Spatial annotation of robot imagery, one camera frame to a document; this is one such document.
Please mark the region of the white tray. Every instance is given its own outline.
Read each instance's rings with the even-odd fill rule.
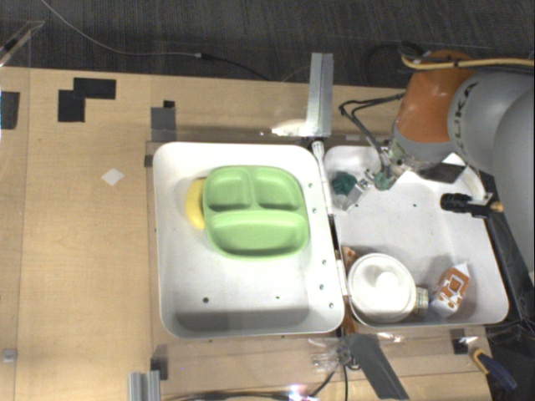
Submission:
[[[449,163],[462,165],[456,155]],[[378,163],[371,147],[334,147],[325,156],[329,178],[345,171],[364,178],[366,169]],[[459,311],[443,318],[429,311],[419,322],[381,325],[360,321],[371,327],[466,326],[500,322],[509,308],[485,223],[470,214],[443,211],[444,193],[464,193],[474,197],[485,194],[471,169],[466,169],[454,185],[422,180],[406,172],[388,191],[374,187],[349,213],[335,209],[341,245],[353,247],[359,255],[382,252],[400,260],[410,271],[416,285],[432,289],[441,273],[455,264],[467,262],[470,285]]]
[[[226,258],[186,219],[190,183],[226,165],[267,165],[298,180],[310,241],[297,255]],[[293,145],[169,143],[154,157],[160,314],[180,338],[334,330],[344,316],[324,194],[314,157]]]

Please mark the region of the wooden table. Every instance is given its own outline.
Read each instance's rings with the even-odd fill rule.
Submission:
[[[150,108],[175,101],[183,132],[258,137],[278,122],[305,117],[308,86],[43,69],[4,68],[0,75],[3,90],[21,93],[18,127],[0,139],[0,159],[8,163],[0,166],[0,348],[18,350],[16,363],[0,364],[0,399],[126,400],[128,373],[149,368],[156,319],[144,167]],[[116,99],[87,99],[85,123],[59,123],[58,91],[72,89],[74,77],[116,79]],[[334,106],[394,92],[339,86]],[[363,112],[363,121],[387,135],[397,105]],[[333,131],[359,133],[336,115]],[[101,179],[110,169],[125,175],[113,186]],[[489,351],[481,328],[467,335]],[[485,377],[466,355],[453,354],[448,333],[427,336],[384,345],[411,399],[490,399]],[[222,366],[212,383],[242,366],[224,348],[198,344],[184,353],[201,367],[196,355],[203,349],[212,349],[211,359]],[[275,357],[266,358],[264,369],[242,376],[244,385],[254,388],[258,376],[273,373]],[[311,373],[309,360],[297,366]],[[203,379],[201,371],[187,377],[192,388],[203,388]],[[361,372],[350,379],[349,399],[376,399]],[[322,399],[343,399],[340,380]],[[162,388],[171,393],[169,383]]]

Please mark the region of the black floor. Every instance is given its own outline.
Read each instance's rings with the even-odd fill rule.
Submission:
[[[210,53],[266,78],[308,81],[312,52],[333,53],[336,84],[400,86],[392,47],[460,48],[474,57],[526,57],[533,49],[534,0],[45,0],[77,28],[127,52]],[[35,67],[257,79],[222,61],[134,57],[103,49],[39,0],[0,0],[0,18],[44,20]]]

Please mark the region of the divided green plate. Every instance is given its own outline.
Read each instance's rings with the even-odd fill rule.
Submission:
[[[308,216],[299,183],[271,166],[224,166],[206,178],[206,234],[223,256],[291,256],[308,243]]]

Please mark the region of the wooden surface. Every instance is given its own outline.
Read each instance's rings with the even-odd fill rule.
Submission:
[[[13,82],[22,75],[18,69],[7,73]],[[58,90],[72,89],[75,76],[117,79],[116,100],[88,99],[84,124],[58,123]],[[24,91],[31,95],[18,304],[4,302],[9,289],[16,285],[18,290],[17,278],[0,280],[0,328],[18,324],[18,360],[16,380],[13,367],[0,368],[0,383],[8,382],[2,399],[126,400],[128,373],[146,372],[152,354],[154,296],[144,168],[150,107],[161,107],[164,99],[176,101],[177,123],[184,132],[225,133],[229,126],[238,126],[267,133],[278,122],[304,118],[308,86],[37,69],[31,70],[29,86]],[[337,87],[334,106],[345,99],[392,92]],[[386,134],[396,108],[397,103],[375,108],[363,114],[363,121],[374,132]],[[334,114],[335,132],[358,133]],[[112,168],[125,174],[114,186],[101,179]],[[4,269],[11,272],[6,256],[0,260],[3,274]],[[18,320],[11,318],[16,308]],[[15,342],[15,335],[12,332],[11,340],[0,335],[1,348],[5,340]],[[486,339],[475,343],[487,348]],[[223,371],[243,367],[239,355],[225,348],[214,350],[214,343],[176,343],[172,349],[178,349],[178,358],[197,364],[187,375],[192,388],[202,388],[206,381],[208,387],[217,385],[224,379]],[[412,399],[490,399],[484,376],[467,356],[453,355],[442,337],[423,344],[387,343],[384,349]],[[211,365],[204,371],[202,353],[209,356],[204,364]],[[249,388],[277,367],[276,355],[259,358],[264,359],[264,369],[244,375]],[[301,359],[306,364],[296,361],[296,367],[310,374],[309,358]],[[206,374],[207,370],[218,374]],[[350,378],[352,394],[375,399],[362,373]],[[450,398],[440,398],[445,390]],[[343,391],[343,384],[334,382],[322,399],[341,399]]]

